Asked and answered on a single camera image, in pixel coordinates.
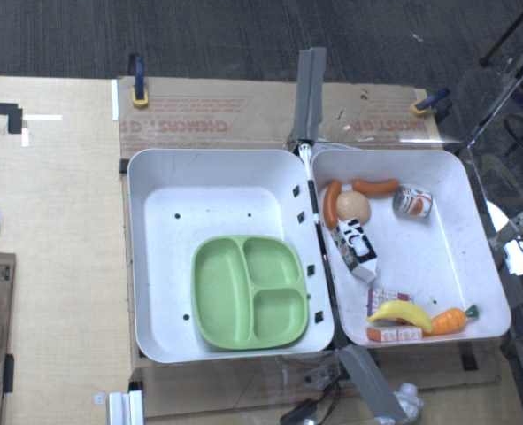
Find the green divided plate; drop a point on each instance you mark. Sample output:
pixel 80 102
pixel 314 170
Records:
pixel 248 291

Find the white plastic tray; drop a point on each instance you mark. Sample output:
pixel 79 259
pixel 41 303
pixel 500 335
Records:
pixel 172 255
pixel 425 255

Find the orange sausage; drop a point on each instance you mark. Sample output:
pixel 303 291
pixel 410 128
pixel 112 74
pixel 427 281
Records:
pixel 375 187
pixel 330 205

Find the yellow banana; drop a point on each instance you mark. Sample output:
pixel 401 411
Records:
pixel 402 311

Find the purple and white carton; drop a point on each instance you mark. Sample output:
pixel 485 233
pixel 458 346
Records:
pixel 378 297

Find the crumpled white paper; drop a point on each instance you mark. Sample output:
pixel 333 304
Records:
pixel 409 399

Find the small white and orange can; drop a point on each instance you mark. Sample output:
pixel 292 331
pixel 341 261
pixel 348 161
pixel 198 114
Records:
pixel 412 201

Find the brown cardboard board red print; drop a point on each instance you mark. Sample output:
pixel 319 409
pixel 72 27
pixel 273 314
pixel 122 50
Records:
pixel 261 115

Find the orange and white carton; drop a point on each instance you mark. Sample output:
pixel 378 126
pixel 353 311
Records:
pixel 394 334

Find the tan bread roll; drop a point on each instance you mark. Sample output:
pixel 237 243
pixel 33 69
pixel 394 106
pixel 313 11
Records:
pixel 354 206

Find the orange carrot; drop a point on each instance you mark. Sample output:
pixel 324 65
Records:
pixel 449 320

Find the black and white milk carton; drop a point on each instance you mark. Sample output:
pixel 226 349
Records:
pixel 356 248

